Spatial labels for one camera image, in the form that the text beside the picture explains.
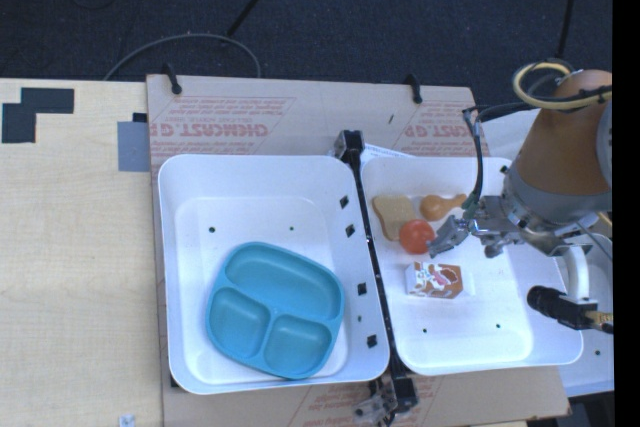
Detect tan toy bread slice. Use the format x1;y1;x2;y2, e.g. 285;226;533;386
371;194;417;242

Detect tan toy chicken drumstick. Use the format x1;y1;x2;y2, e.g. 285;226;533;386
418;192;469;223

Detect thin black rod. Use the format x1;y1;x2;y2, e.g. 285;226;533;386
344;148;410;382

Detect red-orange toy tomato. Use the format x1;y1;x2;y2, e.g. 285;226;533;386
398;218;437;256

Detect blue divided plate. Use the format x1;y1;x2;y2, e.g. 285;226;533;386
204;241;347;381

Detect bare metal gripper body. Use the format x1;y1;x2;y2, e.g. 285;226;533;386
463;194;602;261

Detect white and brown carton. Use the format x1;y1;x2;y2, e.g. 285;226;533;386
403;260;477;301

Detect brown cardboard board red print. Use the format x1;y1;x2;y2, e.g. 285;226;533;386
145;73;572;427

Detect white plastic tray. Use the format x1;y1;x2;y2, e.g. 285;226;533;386
157;153;391;396
359;156;585;377

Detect black cylinder on white bracket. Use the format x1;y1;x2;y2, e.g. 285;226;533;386
526;243;601;332

